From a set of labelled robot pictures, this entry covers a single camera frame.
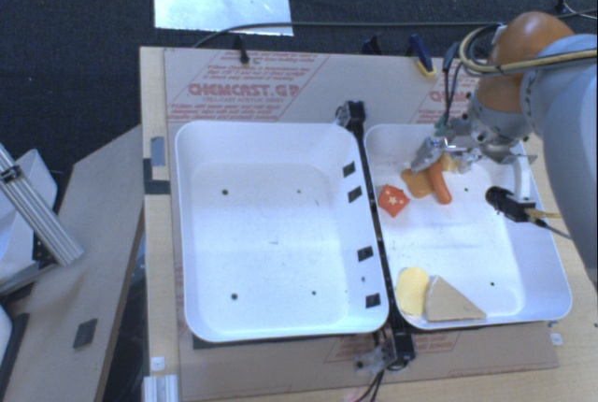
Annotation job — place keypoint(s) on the yellow oval slice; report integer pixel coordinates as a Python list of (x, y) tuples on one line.
[(412, 290)]

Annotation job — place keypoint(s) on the orange sausage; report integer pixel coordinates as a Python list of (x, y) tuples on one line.
[(442, 187)]

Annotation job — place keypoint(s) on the orange toy food piece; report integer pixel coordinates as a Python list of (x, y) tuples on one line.
[(419, 185)]

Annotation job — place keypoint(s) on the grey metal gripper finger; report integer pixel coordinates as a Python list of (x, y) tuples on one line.
[(468, 161), (425, 154)]

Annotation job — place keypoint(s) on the thin black rod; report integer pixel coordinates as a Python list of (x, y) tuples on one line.
[(374, 204)]

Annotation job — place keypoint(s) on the tan triangular bread slice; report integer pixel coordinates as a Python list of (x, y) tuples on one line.
[(451, 304)]

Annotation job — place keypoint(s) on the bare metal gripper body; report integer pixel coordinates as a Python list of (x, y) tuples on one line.
[(474, 138)]

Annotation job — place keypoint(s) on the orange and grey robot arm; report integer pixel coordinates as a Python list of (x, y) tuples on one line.
[(556, 110)]

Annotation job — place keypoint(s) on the white plastic tray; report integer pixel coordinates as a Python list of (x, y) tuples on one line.
[(467, 250), (271, 232)]

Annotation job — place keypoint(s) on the small yellow toy food piece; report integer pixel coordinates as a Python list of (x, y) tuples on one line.
[(449, 163)]

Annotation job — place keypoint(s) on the brown cardboard board red print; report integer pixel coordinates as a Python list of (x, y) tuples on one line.
[(261, 87)]

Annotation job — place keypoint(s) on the red cube with yellow star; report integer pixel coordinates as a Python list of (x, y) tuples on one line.
[(393, 200)]

